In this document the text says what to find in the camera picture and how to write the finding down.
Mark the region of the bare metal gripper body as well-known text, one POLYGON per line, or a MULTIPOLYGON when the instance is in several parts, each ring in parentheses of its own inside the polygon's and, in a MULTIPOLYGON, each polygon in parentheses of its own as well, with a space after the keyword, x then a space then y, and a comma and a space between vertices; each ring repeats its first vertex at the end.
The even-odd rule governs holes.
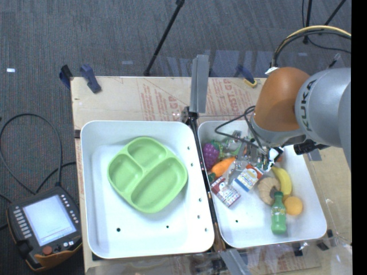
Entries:
POLYGON ((269 150, 259 147, 256 142, 244 139, 239 149, 239 162, 250 163, 257 168, 267 168, 270 164, 269 150))

